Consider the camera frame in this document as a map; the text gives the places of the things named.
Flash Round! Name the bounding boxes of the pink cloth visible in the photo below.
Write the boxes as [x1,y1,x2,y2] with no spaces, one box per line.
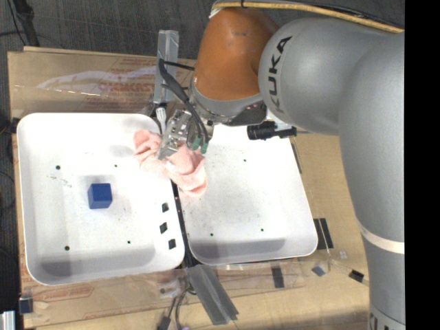
[133,129,208,196]

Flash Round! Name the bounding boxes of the black cylinder on white bracket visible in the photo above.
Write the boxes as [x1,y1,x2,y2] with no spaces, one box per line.
[246,109,298,141]

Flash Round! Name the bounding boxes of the white plastic tray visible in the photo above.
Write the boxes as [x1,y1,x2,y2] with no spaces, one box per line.
[16,112,186,286]
[177,123,319,266]

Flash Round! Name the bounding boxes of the blue cube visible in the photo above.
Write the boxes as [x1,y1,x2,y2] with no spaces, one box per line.
[87,182,114,210]

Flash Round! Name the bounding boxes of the brown cardboard board red print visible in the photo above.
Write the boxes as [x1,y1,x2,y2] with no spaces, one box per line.
[6,45,371,330]

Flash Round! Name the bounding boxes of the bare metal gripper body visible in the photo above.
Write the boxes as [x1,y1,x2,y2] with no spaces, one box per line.
[164,109,193,151]

